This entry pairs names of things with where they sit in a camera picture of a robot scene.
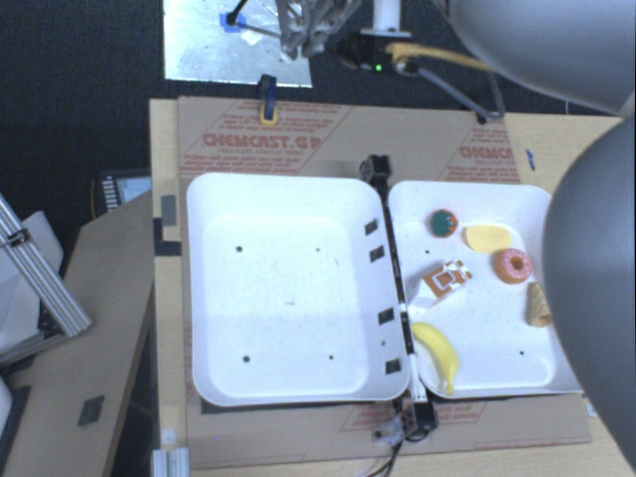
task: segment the silver metal sheet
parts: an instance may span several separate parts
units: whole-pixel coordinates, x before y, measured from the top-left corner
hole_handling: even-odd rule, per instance
[[[261,75],[271,75],[279,85],[311,87],[308,61],[284,58],[278,39],[226,31],[222,17],[239,0],[163,1],[166,79],[256,84]],[[274,0],[249,0],[241,17],[250,26],[280,33]]]

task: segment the blue marking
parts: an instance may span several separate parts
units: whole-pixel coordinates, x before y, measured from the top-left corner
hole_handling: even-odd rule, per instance
[[[228,32],[229,34],[235,34],[236,32],[242,32],[242,28],[241,27],[238,27],[237,25],[233,25],[233,26],[228,25],[228,14],[230,14],[230,13],[226,12],[226,13],[221,13],[219,15],[219,22],[221,23],[221,26],[223,27],[223,30],[225,32]],[[237,24],[239,24],[239,25],[246,25],[247,24],[247,19],[241,13],[238,13]]]
[[[534,156],[529,148],[526,149],[526,155],[528,156],[528,162],[530,163],[530,167],[532,168],[533,171],[535,171],[535,161],[533,161]]]

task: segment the gray cable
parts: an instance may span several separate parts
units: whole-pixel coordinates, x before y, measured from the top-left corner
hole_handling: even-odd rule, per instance
[[[408,74],[405,72],[404,68],[400,68],[397,66],[397,72],[402,75]],[[495,79],[495,75],[492,73],[486,73],[488,76],[488,83],[490,84],[491,89],[493,90],[493,94],[495,96],[495,105],[497,107],[496,111],[489,111],[482,105],[475,102],[468,95],[466,95],[463,91],[455,88],[452,84],[450,84],[445,79],[440,78],[435,73],[432,73],[428,69],[425,68],[417,68],[417,74],[424,78],[427,81],[430,81],[434,85],[438,86],[442,90],[444,90],[448,95],[453,97],[458,102],[461,102],[464,106],[472,109],[477,114],[484,117],[486,120],[502,120],[504,116],[506,116],[506,107],[504,105],[504,97],[499,90],[499,85],[497,84],[497,80]]]

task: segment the empty white tray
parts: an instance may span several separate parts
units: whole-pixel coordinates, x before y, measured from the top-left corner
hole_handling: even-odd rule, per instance
[[[451,342],[460,362],[455,392],[444,381],[426,348],[416,343],[419,375],[437,395],[481,398],[557,394],[580,386],[563,353],[553,325],[535,328],[526,321],[527,288],[543,282],[541,246],[551,197],[534,186],[401,182],[390,194],[397,253],[406,290],[413,302],[424,273],[450,259],[461,259],[473,278],[431,308],[409,306],[411,323],[426,322]],[[451,211],[459,227],[449,238],[437,238],[427,224],[438,209]],[[472,250],[464,229],[499,225],[523,250],[534,273],[521,284],[507,284],[495,274],[494,257]]]
[[[381,400],[408,381],[383,209],[348,179],[188,190],[193,374],[219,405]]]

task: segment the toy banana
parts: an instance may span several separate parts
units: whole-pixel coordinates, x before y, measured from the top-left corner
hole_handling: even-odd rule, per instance
[[[450,342],[441,332],[427,323],[414,323],[411,330],[415,338],[424,345],[434,359],[446,380],[446,393],[452,395],[454,391],[453,380],[459,369],[459,359]]]

